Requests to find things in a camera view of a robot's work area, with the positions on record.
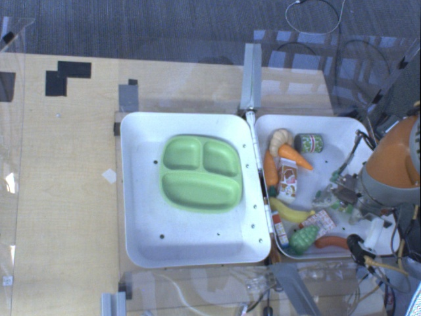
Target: green bottle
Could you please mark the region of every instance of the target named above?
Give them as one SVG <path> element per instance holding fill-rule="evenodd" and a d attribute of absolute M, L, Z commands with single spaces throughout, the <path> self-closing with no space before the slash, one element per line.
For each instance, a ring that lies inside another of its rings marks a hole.
<path fill-rule="evenodd" d="M 302 255 L 316 240 L 318 229 L 317 226 L 310 225 L 298 230 L 289 239 L 289 246 L 295 253 Z"/>

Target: yellow banana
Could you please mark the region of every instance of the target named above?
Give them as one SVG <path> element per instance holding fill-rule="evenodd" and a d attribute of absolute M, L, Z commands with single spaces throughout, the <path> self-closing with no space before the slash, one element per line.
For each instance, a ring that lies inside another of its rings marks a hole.
<path fill-rule="evenodd" d="M 301 223 L 309 216 L 315 214 L 316 212 L 311 211 L 297 211 L 295 209 L 289 208 L 287 205 L 282 203 L 280 200 L 275 197 L 269 197 L 270 208 L 273 211 L 278 211 L 281 219 L 291 221 L 292 223 Z"/>

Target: can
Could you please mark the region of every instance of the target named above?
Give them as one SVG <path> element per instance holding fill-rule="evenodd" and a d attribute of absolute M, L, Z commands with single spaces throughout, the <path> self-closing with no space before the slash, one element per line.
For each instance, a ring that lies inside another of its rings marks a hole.
<path fill-rule="evenodd" d="M 298 134 L 294 139 L 294 148 L 301 153 L 323 150 L 323 138 L 320 134 Z"/>

